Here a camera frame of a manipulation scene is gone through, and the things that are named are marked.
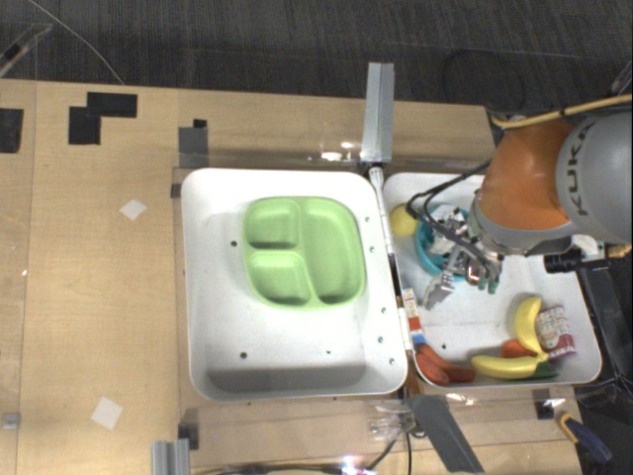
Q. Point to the yellow banana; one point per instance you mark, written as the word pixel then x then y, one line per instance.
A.
pixel 526 322
pixel 504 366

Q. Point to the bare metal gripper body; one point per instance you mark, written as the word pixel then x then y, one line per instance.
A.
pixel 462 243

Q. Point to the red sausage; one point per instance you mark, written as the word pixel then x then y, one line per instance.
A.
pixel 431 366
pixel 462 374

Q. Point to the teal bowl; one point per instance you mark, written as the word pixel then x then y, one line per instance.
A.
pixel 424 253

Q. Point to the white plastic tray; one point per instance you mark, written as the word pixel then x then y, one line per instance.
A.
pixel 475 314
pixel 287 354

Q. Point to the yellow lemon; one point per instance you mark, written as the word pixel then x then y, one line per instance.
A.
pixel 403 220

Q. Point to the black cylinder on white bracket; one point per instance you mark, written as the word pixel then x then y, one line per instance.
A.
pixel 569 261

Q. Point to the thin black and white rod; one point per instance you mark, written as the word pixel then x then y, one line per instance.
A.
pixel 385 216

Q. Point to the green divided plate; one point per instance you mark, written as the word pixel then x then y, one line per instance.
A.
pixel 331 245

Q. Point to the orange carrot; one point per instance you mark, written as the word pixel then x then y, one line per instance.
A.
pixel 512 349

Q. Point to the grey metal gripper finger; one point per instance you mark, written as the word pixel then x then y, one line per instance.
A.
pixel 436 292
pixel 475 274

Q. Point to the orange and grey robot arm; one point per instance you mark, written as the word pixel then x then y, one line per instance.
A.
pixel 529 181

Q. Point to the white carton with coloured print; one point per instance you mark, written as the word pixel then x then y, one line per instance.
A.
pixel 411 314

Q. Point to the dark red packet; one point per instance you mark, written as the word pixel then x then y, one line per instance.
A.
pixel 564 348

